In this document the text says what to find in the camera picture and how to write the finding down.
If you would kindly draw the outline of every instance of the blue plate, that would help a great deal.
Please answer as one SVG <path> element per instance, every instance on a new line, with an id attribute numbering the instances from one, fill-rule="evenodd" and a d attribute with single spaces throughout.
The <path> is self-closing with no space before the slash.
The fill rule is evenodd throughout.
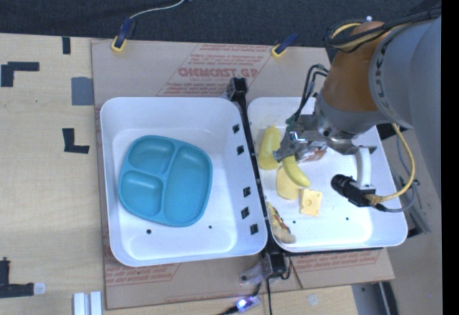
<path id="1" fill-rule="evenodd" d="M 174 227 L 201 218 L 212 185 L 212 162 L 200 148 L 163 136 L 143 136 L 129 147 L 118 196 L 132 214 Z"/>

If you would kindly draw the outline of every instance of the white wire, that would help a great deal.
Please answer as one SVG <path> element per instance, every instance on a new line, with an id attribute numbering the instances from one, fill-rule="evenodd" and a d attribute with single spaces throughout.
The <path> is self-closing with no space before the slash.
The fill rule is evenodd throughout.
<path id="1" fill-rule="evenodd" d="M 152 9 L 147 9 L 147 10 L 144 10 L 144 11 L 140 11 L 140 12 L 130 16 L 129 18 L 130 19 L 134 19 L 135 17 L 138 17 L 138 16 L 146 14 L 146 13 L 151 13 L 153 11 L 173 9 L 173 8 L 179 6 L 179 5 L 182 5 L 184 2 L 185 2 L 185 0 L 180 0 L 180 1 L 176 2 L 175 4 L 172 4 L 172 5 L 169 5 L 169 6 L 160 6 L 160 7 L 157 7 L 157 8 L 152 8 Z"/>

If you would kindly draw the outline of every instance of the toy banana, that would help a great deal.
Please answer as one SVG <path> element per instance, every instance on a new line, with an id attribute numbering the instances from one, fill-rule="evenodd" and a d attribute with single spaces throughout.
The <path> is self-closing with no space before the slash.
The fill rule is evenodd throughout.
<path id="1" fill-rule="evenodd" d="M 280 148 L 280 131 L 275 126 L 266 128 L 265 135 L 258 152 L 258 165 L 261 169 L 276 169 L 278 162 L 274 159 L 273 151 Z"/>
<path id="2" fill-rule="evenodd" d="M 311 183 L 308 177 L 301 171 L 300 167 L 296 164 L 295 155 L 285 157 L 282 160 L 285 173 L 290 179 L 298 186 L 308 187 Z"/>

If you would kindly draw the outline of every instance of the yellow cable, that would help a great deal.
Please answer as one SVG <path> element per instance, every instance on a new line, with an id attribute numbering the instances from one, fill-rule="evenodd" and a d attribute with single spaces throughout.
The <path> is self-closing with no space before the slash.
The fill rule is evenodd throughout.
<path id="1" fill-rule="evenodd" d="M 370 204 L 376 205 L 382 202 L 386 202 L 387 200 L 394 199 L 396 197 L 399 197 L 400 195 L 404 194 L 410 187 L 411 184 L 413 183 L 415 179 L 415 172 L 416 172 L 416 167 L 415 167 L 415 159 L 411 153 L 411 150 L 408 146 L 408 143 L 405 141 L 402 132 L 400 131 L 398 125 L 396 123 L 392 124 L 392 128 L 394 128 L 395 133 L 397 137 L 400 139 L 402 142 L 402 145 L 407 152 L 408 158 L 410 159 L 410 165 L 411 165 L 411 172 L 410 172 L 410 177 L 407 181 L 407 183 L 401 188 L 398 192 L 395 192 L 394 194 L 387 195 L 387 196 L 382 196 L 382 195 L 368 195 L 366 198 L 370 201 Z"/>

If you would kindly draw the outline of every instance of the tray hole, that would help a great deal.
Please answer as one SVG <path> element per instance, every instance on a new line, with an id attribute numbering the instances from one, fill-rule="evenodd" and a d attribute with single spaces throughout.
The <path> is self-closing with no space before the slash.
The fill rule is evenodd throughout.
<path id="1" fill-rule="evenodd" d="M 241 210 L 242 219 L 245 219 L 246 216 L 248 216 L 249 214 L 250 214 L 249 207 L 245 207 L 243 210 Z"/>
<path id="2" fill-rule="evenodd" d="M 258 232 L 258 225 L 255 223 L 254 225 L 250 226 L 250 234 L 254 235 L 257 232 Z"/>

